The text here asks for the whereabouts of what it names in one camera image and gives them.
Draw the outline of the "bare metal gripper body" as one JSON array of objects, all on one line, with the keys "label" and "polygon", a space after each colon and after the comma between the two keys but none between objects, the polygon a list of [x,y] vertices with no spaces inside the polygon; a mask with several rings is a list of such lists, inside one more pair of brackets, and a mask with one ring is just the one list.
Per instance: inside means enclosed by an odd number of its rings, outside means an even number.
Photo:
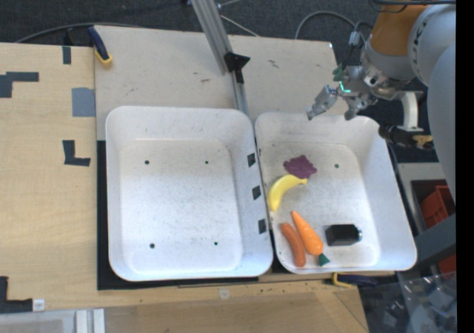
[{"label": "bare metal gripper body", "polygon": [[349,105],[374,105],[379,99],[391,100],[395,87],[387,82],[371,84],[362,66],[336,67],[336,92]]}]

